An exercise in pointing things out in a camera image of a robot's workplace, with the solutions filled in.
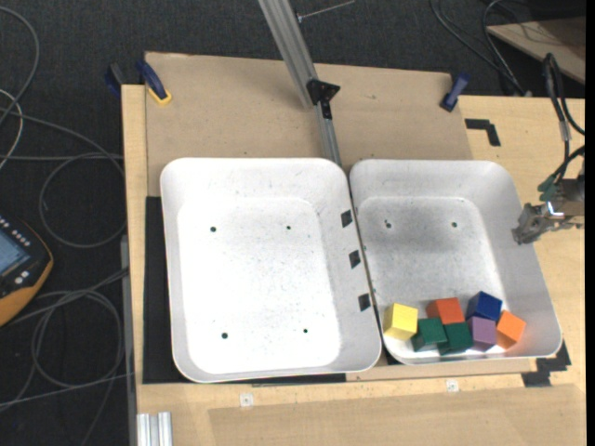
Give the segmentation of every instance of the yellow cube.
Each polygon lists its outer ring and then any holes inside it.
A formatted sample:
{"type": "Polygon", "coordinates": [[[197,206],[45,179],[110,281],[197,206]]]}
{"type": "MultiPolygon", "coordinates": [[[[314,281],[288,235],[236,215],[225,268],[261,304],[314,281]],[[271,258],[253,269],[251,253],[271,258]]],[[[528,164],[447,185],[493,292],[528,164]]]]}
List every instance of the yellow cube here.
{"type": "Polygon", "coordinates": [[[407,340],[417,333],[417,309],[393,304],[384,312],[384,335],[407,340]]]}

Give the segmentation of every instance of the blue cube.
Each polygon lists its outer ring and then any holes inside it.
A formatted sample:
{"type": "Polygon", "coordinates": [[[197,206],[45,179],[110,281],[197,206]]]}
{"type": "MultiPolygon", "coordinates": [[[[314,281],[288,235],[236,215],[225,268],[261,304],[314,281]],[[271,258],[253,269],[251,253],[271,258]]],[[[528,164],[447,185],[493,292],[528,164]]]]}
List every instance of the blue cube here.
{"type": "Polygon", "coordinates": [[[501,309],[502,301],[500,299],[484,291],[480,291],[469,300],[467,304],[467,315],[465,317],[469,319],[475,316],[498,322],[501,309]]]}

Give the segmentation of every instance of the multimeter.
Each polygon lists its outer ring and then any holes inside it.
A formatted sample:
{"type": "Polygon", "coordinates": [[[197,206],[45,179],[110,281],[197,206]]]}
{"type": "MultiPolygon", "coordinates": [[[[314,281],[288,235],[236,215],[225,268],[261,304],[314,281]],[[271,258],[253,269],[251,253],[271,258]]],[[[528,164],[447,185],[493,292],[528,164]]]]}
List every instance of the multimeter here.
{"type": "Polygon", "coordinates": [[[0,326],[33,299],[53,265],[37,233],[0,209],[0,326]]]}

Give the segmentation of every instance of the bin with colored blocks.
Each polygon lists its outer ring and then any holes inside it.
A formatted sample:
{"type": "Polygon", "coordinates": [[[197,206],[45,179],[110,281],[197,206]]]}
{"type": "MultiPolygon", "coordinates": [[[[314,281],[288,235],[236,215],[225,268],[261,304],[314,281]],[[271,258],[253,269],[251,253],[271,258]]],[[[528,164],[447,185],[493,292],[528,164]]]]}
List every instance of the bin with colored blocks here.
{"type": "Polygon", "coordinates": [[[496,344],[496,322],[483,317],[471,316],[467,325],[473,338],[473,348],[485,352],[496,344]]]}
{"type": "Polygon", "coordinates": [[[500,299],[480,291],[467,304],[467,319],[474,316],[498,322],[501,309],[502,301],[500,299]]]}
{"type": "Polygon", "coordinates": [[[417,332],[417,309],[404,304],[393,304],[384,313],[384,335],[408,340],[417,332]]]}
{"type": "Polygon", "coordinates": [[[456,297],[436,299],[426,306],[429,318],[439,317],[444,325],[465,322],[463,309],[456,297]]]}
{"type": "Polygon", "coordinates": [[[496,343],[502,348],[511,348],[521,340],[526,325],[520,317],[503,310],[496,325],[496,343]]]}
{"type": "Polygon", "coordinates": [[[415,352],[434,350],[447,341],[443,323],[438,318],[420,319],[417,322],[417,334],[411,337],[411,345],[415,352]]]}
{"type": "Polygon", "coordinates": [[[473,347],[473,337],[466,322],[448,323],[444,331],[448,341],[438,347],[440,355],[463,353],[473,347]]]}

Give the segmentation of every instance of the white tray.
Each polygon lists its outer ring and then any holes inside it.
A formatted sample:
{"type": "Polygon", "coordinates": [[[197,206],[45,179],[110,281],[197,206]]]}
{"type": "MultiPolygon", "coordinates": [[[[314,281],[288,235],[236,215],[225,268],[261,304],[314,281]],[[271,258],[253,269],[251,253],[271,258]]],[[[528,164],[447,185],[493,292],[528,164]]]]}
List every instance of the white tray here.
{"type": "Polygon", "coordinates": [[[185,376],[220,382],[376,363],[381,339],[340,168],[178,159],[161,193],[173,356],[185,376]]]}
{"type": "Polygon", "coordinates": [[[428,303],[442,297],[458,297],[465,311],[483,290],[527,322],[521,342],[506,351],[495,346],[441,357],[384,336],[395,359],[417,364],[558,351],[562,334],[535,248],[512,238],[522,208],[504,168],[482,161],[366,160],[351,169],[350,184],[381,319],[394,302],[426,317],[428,303]]]}

